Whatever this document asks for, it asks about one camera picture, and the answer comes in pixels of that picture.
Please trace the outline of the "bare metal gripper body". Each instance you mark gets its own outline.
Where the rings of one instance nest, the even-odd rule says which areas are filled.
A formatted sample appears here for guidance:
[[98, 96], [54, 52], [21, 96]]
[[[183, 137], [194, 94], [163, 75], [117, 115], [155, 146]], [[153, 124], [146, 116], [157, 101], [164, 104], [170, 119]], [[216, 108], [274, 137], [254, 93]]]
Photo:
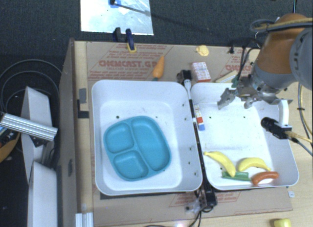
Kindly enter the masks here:
[[281, 101], [277, 94], [292, 84], [292, 76], [247, 76], [236, 78], [237, 96], [246, 101], [248, 97], [258, 97], [270, 105]]

